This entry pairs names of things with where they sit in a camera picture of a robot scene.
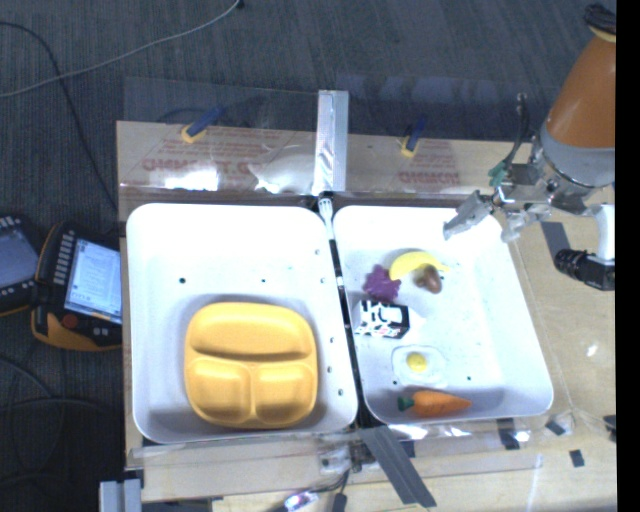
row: fried egg toy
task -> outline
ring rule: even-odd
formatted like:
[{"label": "fried egg toy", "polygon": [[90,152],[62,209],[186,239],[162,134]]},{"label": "fried egg toy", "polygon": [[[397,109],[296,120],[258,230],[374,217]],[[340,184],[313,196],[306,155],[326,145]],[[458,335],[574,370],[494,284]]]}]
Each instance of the fried egg toy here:
[{"label": "fried egg toy", "polygon": [[444,356],[425,345],[405,345],[391,354],[391,365],[400,383],[404,386],[418,385],[442,387],[445,385]]}]

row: black cable connector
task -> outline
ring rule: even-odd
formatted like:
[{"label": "black cable connector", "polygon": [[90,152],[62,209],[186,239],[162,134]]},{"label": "black cable connector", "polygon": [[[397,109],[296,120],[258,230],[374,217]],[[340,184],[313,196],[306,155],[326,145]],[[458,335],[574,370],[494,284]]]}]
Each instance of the black cable connector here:
[{"label": "black cable connector", "polygon": [[553,263],[561,273],[592,288],[603,291],[616,289],[615,260],[602,261],[586,250],[562,249],[556,254]]},{"label": "black cable connector", "polygon": [[331,512],[344,512],[347,508],[347,496],[341,492],[336,494],[333,498],[333,506]]},{"label": "black cable connector", "polygon": [[587,25],[612,35],[616,35],[616,14],[600,3],[590,4],[585,8],[584,21]]}]

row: yellow divided food tray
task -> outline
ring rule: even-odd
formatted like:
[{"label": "yellow divided food tray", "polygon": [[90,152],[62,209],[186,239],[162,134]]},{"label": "yellow divided food tray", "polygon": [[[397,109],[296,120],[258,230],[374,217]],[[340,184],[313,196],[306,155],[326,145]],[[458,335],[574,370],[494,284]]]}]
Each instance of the yellow divided food tray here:
[{"label": "yellow divided food tray", "polygon": [[316,402],[317,366],[313,331],[289,308],[220,302],[189,322],[187,396],[210,423],[275,429],[302,421]]}]

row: gray carpet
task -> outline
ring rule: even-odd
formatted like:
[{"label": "gray carpet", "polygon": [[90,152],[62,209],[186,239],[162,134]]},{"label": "gray carpet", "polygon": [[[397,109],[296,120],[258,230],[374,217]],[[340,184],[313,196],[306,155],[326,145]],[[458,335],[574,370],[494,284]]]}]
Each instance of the gray carpet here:
[{"label": "gray carpet", "polygon": [[[511,140],[515,95],[528,94],[541,123],[592,36],[582,20],[588,0],[247,0],[201,31],[14,94],[56,74],[33,33],[66,74],[232,3],[3,2],[0,21],[32,33],[0,26],[0,212],[27,216],[43,235],[62,220],[112,230],[115,122],[157,120],[144,93],[130,90],[138,79],[344,89],[353,132],[399,135],[423,112],[426,137]],[[614,0],[601,3],[616,11]],[[313,127],[312,115],[277,122]],[[76,402],[23,403],[47,397]],[[28,312],[2,317],[0,411],[0,510],[98,510],[99,482],[122,477],[121,352],[58,350],[34,341]]]}]

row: carrot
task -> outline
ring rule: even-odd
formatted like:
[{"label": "carrot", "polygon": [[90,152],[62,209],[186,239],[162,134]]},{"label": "carrot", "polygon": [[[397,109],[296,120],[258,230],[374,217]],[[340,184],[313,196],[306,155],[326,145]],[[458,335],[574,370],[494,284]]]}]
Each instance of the carrot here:
[{"label": "carrot", "polygon": [[398,397],[398,409],[413,411],[424,418],[446,416],[471,406],[471,400],[442,391],[423,389],[416,391],[411,398]]}]

